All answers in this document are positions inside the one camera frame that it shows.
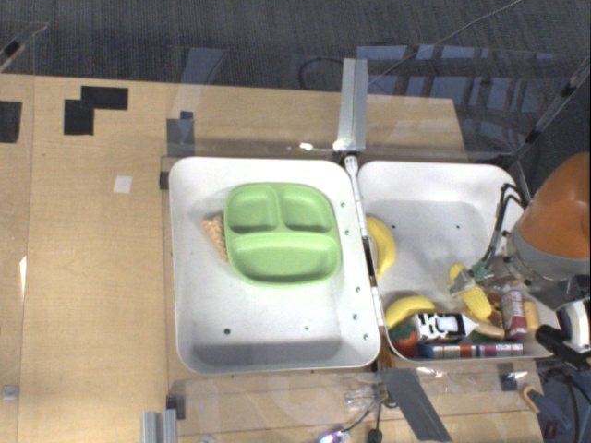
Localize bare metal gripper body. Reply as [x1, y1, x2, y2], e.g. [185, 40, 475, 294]
[475, 253, 533, 292]

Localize yellow corn cob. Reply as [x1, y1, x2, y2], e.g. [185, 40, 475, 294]
[461, 282, 494, 320]

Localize white carton with black print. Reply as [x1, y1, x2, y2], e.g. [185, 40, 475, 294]
[415, 311, 479, 343]

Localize pale yellow bottle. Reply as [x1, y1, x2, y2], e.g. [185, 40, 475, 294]
[524, 300, 542, 334]

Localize yellow banana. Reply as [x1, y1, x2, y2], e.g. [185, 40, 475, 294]
[366, 216, 398, 281]
[384, 295, 438, 329]

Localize long multicoloured box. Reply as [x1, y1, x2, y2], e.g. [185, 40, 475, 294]
[416, 342, 525, 360]

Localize red strawberry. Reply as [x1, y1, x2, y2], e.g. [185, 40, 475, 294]
[390, 318, 419, 358]

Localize white plastic tray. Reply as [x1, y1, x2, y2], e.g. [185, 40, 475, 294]
[167, 156, 382, 377]
[356, 160, 555, 365]

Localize green divided plate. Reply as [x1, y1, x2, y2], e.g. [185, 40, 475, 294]
[223, 182, 344, 291]

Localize tan waffle biscuit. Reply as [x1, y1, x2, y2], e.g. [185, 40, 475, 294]
[201, 214, 230, 264]

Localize black cylinder on white bracket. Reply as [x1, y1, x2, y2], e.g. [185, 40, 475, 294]
[535, 298, 591, 369]

